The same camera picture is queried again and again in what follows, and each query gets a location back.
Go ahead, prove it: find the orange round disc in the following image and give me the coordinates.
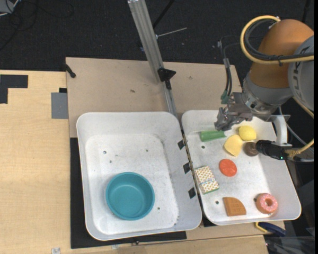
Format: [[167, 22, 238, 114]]
[[218, 158, 238, 177]]

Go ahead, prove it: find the pink doughnut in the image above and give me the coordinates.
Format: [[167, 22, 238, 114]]
[[255, 193, 279, 215]]

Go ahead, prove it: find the brown round toy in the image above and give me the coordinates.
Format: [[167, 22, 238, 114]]
[[243, 141, 260, 157]]

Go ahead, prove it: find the green toy cylinder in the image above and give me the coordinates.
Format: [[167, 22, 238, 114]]
[[200, 130, 227, 143]]

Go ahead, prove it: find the yellow toy wedge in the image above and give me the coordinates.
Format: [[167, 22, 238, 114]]
[[223, 134, 244, 157]]

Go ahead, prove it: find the white plastic tray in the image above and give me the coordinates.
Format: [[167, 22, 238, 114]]
[[181, 109, 302, 226], [76, 111, 203, 241]]

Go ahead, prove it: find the teal bowl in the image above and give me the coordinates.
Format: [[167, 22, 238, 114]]
[[105, 171, 156, 221]]

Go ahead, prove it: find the white carton with orange pattern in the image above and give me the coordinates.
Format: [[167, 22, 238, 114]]
[[194, 165, 220, 195]]

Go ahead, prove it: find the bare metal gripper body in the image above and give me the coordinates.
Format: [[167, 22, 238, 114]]
[[223, 92, 278, 125]]

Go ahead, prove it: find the black cylinder on white bracket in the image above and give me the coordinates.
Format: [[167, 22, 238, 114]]
[[255, 114, 293, 161]]

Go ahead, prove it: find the yellow toy lemon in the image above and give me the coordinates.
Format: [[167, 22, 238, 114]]
[[238, 125, 257, 142]]

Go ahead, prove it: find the brown toy waffle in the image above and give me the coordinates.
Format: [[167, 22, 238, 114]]
[[222, 196, 248, 217]]

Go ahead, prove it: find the brown cardboard board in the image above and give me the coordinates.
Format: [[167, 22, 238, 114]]
[[65, 57, 287, 242]]

